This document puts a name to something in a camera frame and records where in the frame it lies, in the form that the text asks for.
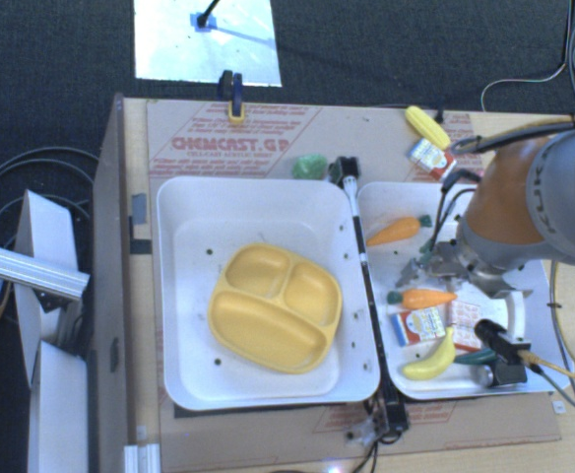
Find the black clip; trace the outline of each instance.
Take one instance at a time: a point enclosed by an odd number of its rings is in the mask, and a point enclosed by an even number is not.
[[[230,122],[243,122],[243,78],[241,74],[233,74],[231,70],[224,70],[218,83],[218,99],[228,101],[228,120]]]

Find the yellow banana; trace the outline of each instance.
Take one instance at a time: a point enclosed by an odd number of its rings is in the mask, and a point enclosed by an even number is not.
[[[434,353],[429,358],[405,365],[402,368],[404,376],[410,380],[430,380],[445,372],[456,358],[453,335],[454,328],[448,327],[445,330],[445,337]]]

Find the dark floor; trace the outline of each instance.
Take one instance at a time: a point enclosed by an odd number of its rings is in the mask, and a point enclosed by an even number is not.
[[[568,0],[271,2],[284,85],[246,89],[247,100],[467,110],[480,110],[482,88],[492,81],[556,69],[568,8]],[[133,26],[133,0],[0,0],[0,164],[49,145],[98,154],[114,93],[216,96],[213,85],[135,79]],[[498,86],[486,104],[494,111],[575,112],[566,73],[545,84]],[[0,205],[25,185],[88,197],[87,186],[54,167],[13,180],[0,184]],[[14,219],[0,224],[0,241],[13,233]],[[15,316],[12,309],[6,315]],[[16,324],[4,318],[0,472],[27,466],[29,398],[20,355]]]

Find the orange carrot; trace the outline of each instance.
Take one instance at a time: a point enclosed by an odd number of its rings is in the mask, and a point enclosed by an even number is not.
[[[419,310],[438,304],[446,304],[458,297],[455,293],[436,291],[434,289],[408,289],[402,293],[391,291],[386,297],[389,304],[401,303],[404,308]]]
[[[417,218],[403,217],[369,238],[366,241],[366,246],[370,247],[372,245],[414,237],[420,227],[421,223]]]

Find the yellow plate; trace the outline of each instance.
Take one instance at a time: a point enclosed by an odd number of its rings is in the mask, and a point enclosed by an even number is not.
[[[305,373],[325,358],[342,293],[310,260],[266,243],[239,249],[209,303],[209,326],[231,351],[279,372]]]

